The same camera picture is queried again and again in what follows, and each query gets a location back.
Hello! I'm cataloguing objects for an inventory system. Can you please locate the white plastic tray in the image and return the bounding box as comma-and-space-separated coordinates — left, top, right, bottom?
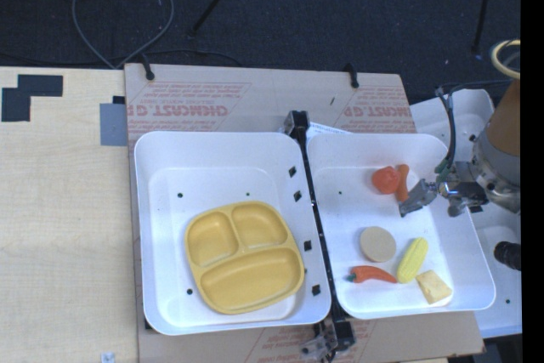
133, 130, 333, 337
409, 88, 523, 339
305, 132, 497, 320

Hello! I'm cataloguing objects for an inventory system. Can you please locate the orange carrot with green stem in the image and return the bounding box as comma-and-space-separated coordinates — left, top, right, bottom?
344, 264, 399, 286

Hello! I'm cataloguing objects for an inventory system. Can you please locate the yellow cheese wedge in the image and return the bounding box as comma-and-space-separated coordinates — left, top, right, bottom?
414, 269, 453, 306

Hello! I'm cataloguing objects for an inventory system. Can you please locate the orange toy drumstick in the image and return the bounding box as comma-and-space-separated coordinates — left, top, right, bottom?
394, 163, 411, 203

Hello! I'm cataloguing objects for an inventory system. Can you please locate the black cylinder on white bracket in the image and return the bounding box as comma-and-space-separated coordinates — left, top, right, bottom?
493, 240, 522, 271

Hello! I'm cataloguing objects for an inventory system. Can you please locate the yellow divided plate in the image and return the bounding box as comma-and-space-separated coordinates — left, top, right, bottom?
183, 200, 307, 316

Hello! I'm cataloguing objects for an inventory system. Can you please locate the orange toy pepper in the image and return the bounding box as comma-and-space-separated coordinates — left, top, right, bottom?
371, 165, 402, 196

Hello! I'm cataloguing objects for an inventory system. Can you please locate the brown cardboard board red print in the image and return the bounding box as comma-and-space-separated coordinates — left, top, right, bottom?
123, 63, 486, 363

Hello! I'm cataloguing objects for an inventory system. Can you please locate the white paper sheet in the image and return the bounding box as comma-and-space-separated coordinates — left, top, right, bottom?
305, 122, 354, 138

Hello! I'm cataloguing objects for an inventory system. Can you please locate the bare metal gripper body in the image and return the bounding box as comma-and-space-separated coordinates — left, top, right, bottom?
436, 168, 522, 214

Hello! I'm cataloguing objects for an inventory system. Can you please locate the thin black and white rod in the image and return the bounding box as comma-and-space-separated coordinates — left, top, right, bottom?
296, 126, 343, 325

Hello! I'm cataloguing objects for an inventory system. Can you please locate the tan round biscuit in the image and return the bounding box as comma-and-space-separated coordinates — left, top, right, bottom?
359, 225, 398, 264

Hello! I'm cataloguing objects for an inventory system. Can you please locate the black block with thin wires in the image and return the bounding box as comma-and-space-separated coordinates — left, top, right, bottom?
283, 110, 310, 138
330, 320, 356, 353

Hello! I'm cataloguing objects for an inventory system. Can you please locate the yellow toy corn cob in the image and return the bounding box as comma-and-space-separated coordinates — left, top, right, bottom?
395, 236, 430, 285

